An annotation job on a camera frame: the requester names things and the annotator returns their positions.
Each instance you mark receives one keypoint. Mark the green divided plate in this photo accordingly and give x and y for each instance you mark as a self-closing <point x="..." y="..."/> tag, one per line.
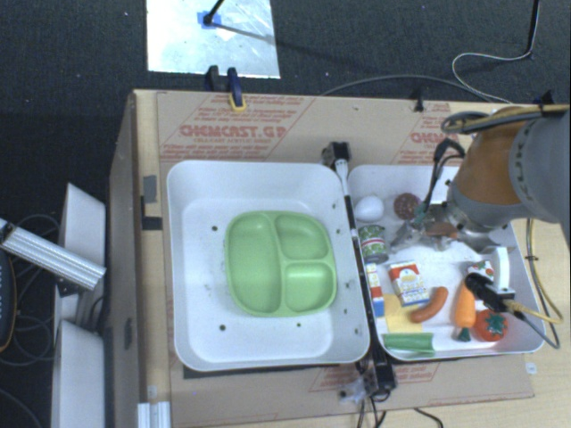
<point x="259" y="265"/>

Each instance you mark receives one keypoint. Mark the thin black and white rod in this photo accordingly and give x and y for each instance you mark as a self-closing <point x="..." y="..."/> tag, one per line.
<point x="352" y="221"/>

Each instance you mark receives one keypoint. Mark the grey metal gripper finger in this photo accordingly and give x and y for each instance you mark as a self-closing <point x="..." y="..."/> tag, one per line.
<point x="407" y="235"/>
<point x="439" y="242"/>

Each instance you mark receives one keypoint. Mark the white egg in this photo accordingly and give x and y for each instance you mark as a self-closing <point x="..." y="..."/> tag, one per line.
<point x="368" y="208"/>

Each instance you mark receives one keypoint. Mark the brown round biscuit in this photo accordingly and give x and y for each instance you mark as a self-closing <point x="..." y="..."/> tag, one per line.
<point x="405" y="204"/>

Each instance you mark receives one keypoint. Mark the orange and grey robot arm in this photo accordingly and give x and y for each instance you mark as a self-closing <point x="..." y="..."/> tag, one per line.
<point x="495" y="167"/>

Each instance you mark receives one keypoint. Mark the white plastic tray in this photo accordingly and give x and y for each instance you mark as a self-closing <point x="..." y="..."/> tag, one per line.
<point x="446" y="261"/>
<point x="201" y="319"/>

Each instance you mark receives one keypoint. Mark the red tomato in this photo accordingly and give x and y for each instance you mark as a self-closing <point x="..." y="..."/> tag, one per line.
<point x="490" y="326"/>

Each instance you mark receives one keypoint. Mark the brown cardboard board red print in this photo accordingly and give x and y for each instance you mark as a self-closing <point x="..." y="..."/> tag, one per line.
<point x="276" y="127"/>

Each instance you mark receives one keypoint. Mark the black cylinder on white bracket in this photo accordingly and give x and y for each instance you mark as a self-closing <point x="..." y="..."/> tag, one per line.
<point x="486" y="293"/>

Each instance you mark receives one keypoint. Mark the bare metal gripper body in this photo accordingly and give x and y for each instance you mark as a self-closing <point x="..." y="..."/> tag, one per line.
<point x="464" y="232"/>

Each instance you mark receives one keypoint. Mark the orange carrot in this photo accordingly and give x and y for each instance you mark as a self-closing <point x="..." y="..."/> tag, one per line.
<point x="465" y="308"/>

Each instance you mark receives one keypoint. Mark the yellow cheese slice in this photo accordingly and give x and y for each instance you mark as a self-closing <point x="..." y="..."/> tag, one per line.
<point x="399" y="321"/>

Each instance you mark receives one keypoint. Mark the red and white carton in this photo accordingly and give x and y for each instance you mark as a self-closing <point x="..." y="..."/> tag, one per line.
<point x="408" y="283"/>

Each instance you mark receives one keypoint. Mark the green flat packet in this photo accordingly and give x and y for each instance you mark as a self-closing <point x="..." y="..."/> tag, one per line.
<point x="408" y="343"/>

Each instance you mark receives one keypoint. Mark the red white blue carton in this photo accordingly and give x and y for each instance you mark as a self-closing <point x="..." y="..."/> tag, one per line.
<point x="374" y="288"/>

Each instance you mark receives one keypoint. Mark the green and white can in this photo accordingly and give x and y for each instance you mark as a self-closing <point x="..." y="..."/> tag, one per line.
<point x="373" y="243"/>

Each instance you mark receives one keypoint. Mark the orange sausage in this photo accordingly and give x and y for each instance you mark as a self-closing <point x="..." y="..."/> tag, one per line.
<point x="429" y="307"/>

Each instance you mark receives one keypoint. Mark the red and white small packet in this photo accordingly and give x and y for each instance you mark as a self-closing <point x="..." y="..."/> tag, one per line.
<point x="481" y="269"/>

